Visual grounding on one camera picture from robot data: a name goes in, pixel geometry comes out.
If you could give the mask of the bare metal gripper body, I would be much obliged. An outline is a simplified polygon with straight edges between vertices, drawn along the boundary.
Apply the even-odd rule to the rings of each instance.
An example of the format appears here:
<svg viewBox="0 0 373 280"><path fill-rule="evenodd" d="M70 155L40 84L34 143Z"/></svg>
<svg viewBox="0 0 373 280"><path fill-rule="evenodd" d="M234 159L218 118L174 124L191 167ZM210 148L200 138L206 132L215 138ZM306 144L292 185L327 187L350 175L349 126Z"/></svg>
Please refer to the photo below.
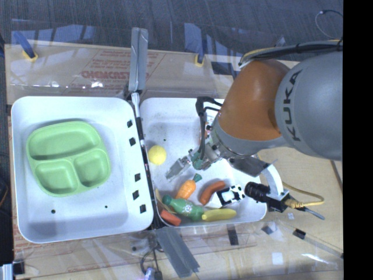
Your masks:
<svg viewBox="0 0 373 280"><path fill-rule="evenodd" d="M220 140L216 133L200 135L197 147L188 152L188 159L196 170L206 170L219 160L233 156L233 151Z"/></svg>

